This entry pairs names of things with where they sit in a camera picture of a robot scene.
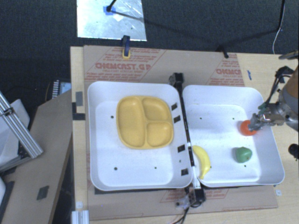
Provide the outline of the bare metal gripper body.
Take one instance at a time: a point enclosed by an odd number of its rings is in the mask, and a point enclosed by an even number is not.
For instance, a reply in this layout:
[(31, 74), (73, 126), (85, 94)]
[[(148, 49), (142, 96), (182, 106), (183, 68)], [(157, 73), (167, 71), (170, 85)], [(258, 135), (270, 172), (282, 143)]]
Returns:
[(261, 121), (269, 126), (281, 126), (290, 117), (292, 111), (290, 107), (283, 103), (270, 103), (261, 110)]

